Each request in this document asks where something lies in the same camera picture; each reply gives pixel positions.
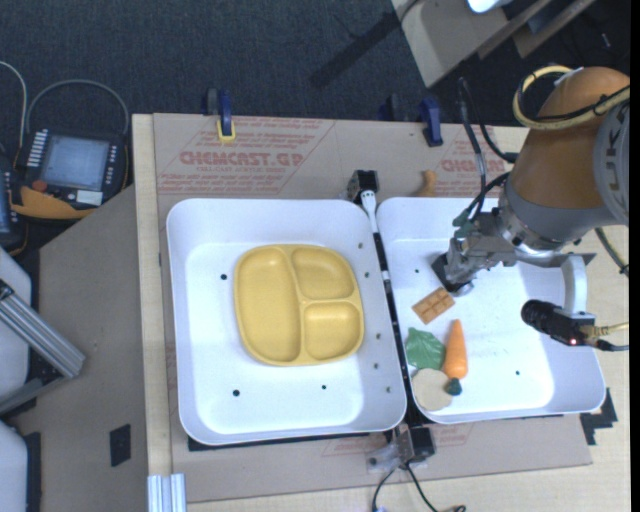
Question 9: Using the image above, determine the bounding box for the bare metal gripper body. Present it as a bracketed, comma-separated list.
[446, 213, 537, 282]

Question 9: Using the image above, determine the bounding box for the orange biscuit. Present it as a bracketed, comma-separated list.
[411, 286, 457, 326]

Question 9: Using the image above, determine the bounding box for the thin black and white rod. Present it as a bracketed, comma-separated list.
[360, 191, 410, 427]

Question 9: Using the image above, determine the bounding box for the orange carrot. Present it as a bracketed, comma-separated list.
[442, 318, 470, 397]

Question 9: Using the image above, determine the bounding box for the white plastic tray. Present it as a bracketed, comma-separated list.
[165, 198, 408, 447]
[374, 196, 608, 426]

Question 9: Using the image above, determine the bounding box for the green lettuce leaf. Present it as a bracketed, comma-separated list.
[404, 326, 447, 373]

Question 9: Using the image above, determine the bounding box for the tan toy food piece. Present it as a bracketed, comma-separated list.
[411, 169, 439, 199]

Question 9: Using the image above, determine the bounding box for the beige flower-shaped biscuit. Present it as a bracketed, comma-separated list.
[410, 368, 454, 413]

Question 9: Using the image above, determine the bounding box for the yellow divided plate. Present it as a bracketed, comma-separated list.
[233, 244, 366, 368]

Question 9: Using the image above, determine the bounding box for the brown cardboard board, red print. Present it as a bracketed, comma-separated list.
[152, 113, 594, 504]

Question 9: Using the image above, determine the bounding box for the black cylinder on white bracket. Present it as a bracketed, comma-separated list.
[510, 249, 597, 348]

